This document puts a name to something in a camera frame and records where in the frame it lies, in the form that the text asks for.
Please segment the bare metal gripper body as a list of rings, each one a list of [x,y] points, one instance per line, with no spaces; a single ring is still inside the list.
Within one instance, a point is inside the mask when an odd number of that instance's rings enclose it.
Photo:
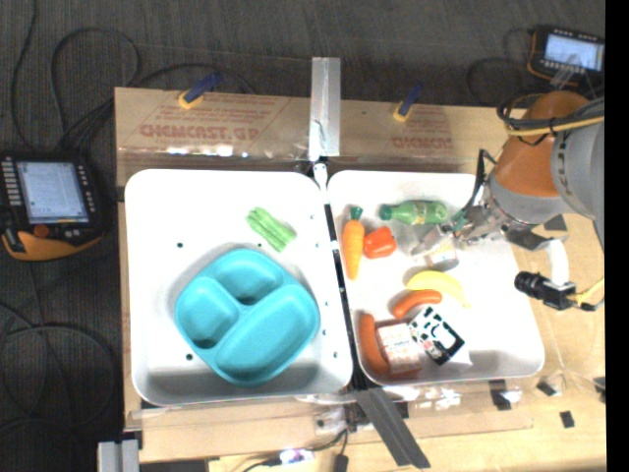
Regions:
[[[444,231],[461,233],[478,244],[483,240],[502,237],[513,219],[498,207],[488,205],[464,206],[443,225]]]

